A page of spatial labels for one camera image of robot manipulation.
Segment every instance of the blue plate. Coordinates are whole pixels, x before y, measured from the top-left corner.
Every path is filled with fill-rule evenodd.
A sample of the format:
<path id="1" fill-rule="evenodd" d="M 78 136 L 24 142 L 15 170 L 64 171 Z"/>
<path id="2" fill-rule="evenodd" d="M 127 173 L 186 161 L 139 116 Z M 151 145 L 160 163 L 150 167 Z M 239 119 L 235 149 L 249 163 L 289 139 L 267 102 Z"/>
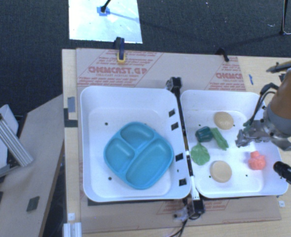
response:
<path id="1" fill-rule="evenodd" d="M 169 168 L 173 157 L 171 145 L 140 122 L 125 125 L 104 149 L 107 166 L 135 189 L 154 185 Z"/>

